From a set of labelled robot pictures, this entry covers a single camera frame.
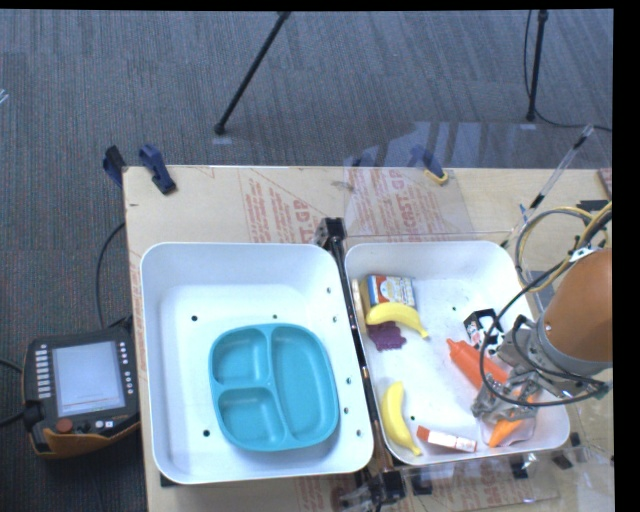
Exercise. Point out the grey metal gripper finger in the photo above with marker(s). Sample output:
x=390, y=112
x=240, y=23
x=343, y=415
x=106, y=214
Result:
x=520, y=412
x=487, y=402

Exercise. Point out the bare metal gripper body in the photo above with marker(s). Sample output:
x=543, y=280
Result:
x=517, y=357

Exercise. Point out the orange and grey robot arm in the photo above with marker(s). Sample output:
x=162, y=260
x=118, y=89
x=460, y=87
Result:
x=580, y=310

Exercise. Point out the orange carrot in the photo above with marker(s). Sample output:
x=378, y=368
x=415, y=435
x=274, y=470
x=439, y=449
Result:
x=502, y=432

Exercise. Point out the orange bottle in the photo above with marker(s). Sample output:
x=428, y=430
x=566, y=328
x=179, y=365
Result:
x=467, y=360

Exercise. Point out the orange and white packet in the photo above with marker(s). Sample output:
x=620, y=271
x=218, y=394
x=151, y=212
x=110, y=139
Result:
x=445, y=439

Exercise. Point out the yellow banana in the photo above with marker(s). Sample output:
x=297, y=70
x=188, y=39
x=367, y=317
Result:
x=395, y=314
x=395, y=415

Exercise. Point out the white plastic tray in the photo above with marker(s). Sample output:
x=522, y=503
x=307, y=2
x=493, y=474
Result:
x=180, y=280
x=440, y=270

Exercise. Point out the purple grapes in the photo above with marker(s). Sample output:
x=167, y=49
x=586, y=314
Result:
x=386, y=337

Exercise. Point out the colourful printed carton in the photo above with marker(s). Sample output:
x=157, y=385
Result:
x=392, y=290

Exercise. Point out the blue divided plate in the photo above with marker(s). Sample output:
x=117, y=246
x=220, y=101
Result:
x=300, y=380

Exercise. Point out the black tripod leg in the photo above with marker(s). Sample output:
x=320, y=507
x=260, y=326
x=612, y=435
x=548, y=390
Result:
x=252, y=67
x=536, y=65

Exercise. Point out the pale board with red print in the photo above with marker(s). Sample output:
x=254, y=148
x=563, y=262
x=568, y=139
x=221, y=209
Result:
x=225, y=205

